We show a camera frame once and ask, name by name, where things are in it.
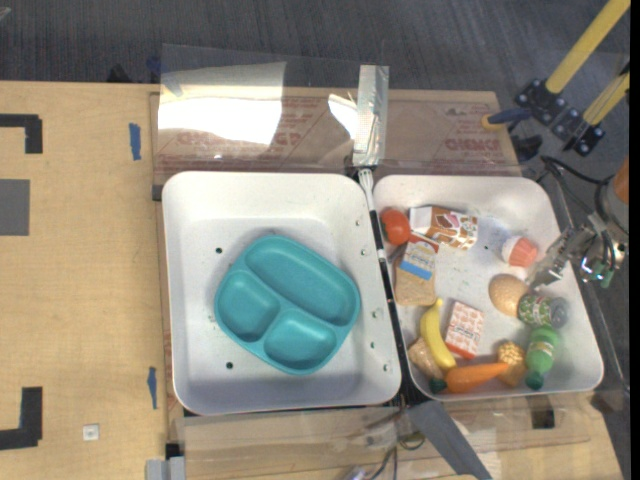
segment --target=gray square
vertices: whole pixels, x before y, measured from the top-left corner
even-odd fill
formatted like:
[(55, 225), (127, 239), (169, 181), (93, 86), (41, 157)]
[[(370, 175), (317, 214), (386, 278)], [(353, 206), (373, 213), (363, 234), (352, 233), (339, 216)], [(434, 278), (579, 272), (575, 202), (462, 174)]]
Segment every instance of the gray square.
[(29, 235), (29, 180), (0, 180), (0, 236)]

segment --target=can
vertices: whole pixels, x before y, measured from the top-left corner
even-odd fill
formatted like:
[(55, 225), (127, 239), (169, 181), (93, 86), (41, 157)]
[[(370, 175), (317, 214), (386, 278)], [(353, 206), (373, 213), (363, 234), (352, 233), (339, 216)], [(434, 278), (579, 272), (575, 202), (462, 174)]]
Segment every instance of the can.
[(524, 295), (518, 303), (518, 318), (535, 327), (550, 325), (559, 329), (567, 323), (567, 310), (567, 301), (562, 297)]

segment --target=yellow rod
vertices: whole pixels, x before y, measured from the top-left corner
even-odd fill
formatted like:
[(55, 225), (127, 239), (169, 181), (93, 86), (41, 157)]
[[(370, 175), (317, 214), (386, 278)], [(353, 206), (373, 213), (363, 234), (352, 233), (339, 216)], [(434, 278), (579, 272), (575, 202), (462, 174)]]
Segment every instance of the yellow rod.
[(592, 126), (600, 124), (604, 117), (611, 112), (611, 109), (624, 98), (630, 82), (630, 71), (614, 78), (604, 91), (593, 100), (589, 108), (584, 111), (583, 119)]
[(613, 26), (631, 6), (631, 0), (609, 0), (594, 18), (578, 42), (547, 79), (545, 86), (553, 94), (560, 94), (577, 71), (594, 52)]

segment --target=wooden table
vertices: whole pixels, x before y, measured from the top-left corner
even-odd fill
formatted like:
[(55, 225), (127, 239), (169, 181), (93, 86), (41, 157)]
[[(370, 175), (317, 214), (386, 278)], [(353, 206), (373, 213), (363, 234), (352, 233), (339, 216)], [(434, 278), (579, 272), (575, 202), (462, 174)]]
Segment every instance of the wooden table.
[[(18, 427), (22, 388), (43, 392), (42, 439), (37, 447), (0, 451), (2, 477), (142, 479), (145, 462), (164, 457), (168, 415), (149, 103), (158, 90), (0, 82), (0, 113), (37, 114), (44, 130), (43, 153), (25, 154), (24, 130), (0, 128), (0, 179), (30, 180), (29, 235), (0, 236), (0, 354), (8, 366), (0, 383), (0, 430)], [(130, 125), (140, 127), (137, 160)], [(484, 450), (473, 432), (470, 442), (489, 454), (481, 457), (502, 478), (621, 478), (588, 397), (558, 402), (572, 408), (586, 436), (579, 442), (553, 446), (550, 433), (548, 443), (497, 452)], [(99, 439), (83, 438), (90, 424), (99, 425)], [(428, 446), (421, 453), (401, 454), (399, 478), (452, 473)]]

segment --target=green bottle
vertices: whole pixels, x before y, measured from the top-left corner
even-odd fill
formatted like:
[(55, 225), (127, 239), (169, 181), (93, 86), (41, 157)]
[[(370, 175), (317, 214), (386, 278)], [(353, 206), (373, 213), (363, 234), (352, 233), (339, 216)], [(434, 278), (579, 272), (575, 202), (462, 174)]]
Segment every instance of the green bottle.
[(531, 331), (529, 349), (525, 359), (528, 373), (525, 383), (537, 391), (544, 384), (545, 374), (551, 370), (555, 359), (556, 347), (560, 337), (550, 325), (543, 325)]

